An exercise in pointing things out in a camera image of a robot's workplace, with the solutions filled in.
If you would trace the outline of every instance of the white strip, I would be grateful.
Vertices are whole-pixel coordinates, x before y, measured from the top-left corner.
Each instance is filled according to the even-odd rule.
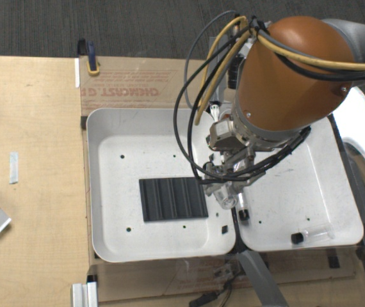
[[[74,59],[74,74],[76,77],[76,87],[80,88],[80,59]]]
[[[9,184],[14,184],[19,181],[19,155],[17,152],[11,152],[9,156]]]

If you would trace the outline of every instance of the gray metal bar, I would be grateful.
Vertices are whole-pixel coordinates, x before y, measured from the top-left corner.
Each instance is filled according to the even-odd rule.
[[[246,250],[238,260],[264,307],[289,306],[258,252]]]

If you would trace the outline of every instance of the dark gray carpet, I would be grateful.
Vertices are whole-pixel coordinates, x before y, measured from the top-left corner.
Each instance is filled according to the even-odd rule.
[[[365,24],[365,0],[0,0],[0,55],[74,57],[85,37],[103,56],[185,58],[199,31],[228,9],[272,21],[310,15]],[[194,57],[206,51],[204,40]]]

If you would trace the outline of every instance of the wooden table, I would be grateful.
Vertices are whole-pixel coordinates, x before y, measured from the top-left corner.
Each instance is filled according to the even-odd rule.
[[[74,60],[0,57],[0,306],[70,306],[70,287],[88,271],[80,94]],[[9,184],[9,154],[19,182]],[[280,286],[290,306],[365,306],[365,273]],[[187,306],[198,294],[105,306]],[[215,301],[208,306],[218,306]],[[252,289],[227,306],[260,306]]]

